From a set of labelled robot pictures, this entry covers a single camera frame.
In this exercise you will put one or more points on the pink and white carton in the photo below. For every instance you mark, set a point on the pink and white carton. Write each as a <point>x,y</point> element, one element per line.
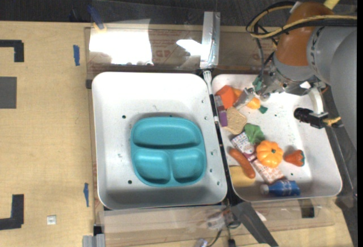
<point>268,173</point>
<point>243,145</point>

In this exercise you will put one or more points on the red pepper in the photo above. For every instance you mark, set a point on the red pepper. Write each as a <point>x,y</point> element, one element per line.
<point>295,158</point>

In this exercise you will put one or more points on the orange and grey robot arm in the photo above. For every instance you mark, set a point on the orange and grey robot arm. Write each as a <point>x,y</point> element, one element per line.
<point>331,53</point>

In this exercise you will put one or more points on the blue bottle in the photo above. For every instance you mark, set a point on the blue bottle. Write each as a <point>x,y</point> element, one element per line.
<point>283,188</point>

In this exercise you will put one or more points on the orange sausage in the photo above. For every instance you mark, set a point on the orange sausage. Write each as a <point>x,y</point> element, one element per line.
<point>242,162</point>

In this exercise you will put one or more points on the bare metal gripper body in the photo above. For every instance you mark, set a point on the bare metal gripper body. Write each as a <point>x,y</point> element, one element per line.
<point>276,84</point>

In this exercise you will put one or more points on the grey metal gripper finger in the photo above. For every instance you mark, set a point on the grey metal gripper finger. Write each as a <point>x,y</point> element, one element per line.
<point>244,98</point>
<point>265,96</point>

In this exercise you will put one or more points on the blue divided plate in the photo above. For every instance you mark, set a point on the blue divided plate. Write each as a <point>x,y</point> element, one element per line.
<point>167,152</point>

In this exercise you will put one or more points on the orange carton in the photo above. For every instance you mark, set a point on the orange carton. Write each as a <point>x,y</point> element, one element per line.
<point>225,95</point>

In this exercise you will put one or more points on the purple carton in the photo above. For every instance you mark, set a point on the purple carton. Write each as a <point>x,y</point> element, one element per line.
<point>222,115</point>

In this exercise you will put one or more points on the green lettuce leaf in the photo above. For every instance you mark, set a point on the green lettuce leaf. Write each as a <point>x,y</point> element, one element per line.
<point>253,133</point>

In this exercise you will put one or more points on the small white square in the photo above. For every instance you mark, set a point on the small white square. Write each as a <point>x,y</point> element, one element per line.
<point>51,219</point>

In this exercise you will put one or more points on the orange pumpkin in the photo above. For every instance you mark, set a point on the orange pumpkin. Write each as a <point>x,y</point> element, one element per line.
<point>269,153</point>

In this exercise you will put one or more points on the yellow oval toy food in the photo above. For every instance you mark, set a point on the yellow oval toy food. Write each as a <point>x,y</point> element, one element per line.
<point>239,179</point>

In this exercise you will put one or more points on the tan bread slice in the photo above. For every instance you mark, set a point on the tan bread slice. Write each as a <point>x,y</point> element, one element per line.
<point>236,121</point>

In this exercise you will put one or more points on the thin black and white rod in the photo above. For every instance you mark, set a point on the thin black and white rod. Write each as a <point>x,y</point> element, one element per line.
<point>217,121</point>

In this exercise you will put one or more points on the black cylinder on white bracket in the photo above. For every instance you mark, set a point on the black cylinder on white bracket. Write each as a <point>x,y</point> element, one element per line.
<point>309,117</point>

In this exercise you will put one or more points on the white plastic tray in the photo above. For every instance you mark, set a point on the white plastic tray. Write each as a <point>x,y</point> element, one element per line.
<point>113,127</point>
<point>309,161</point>

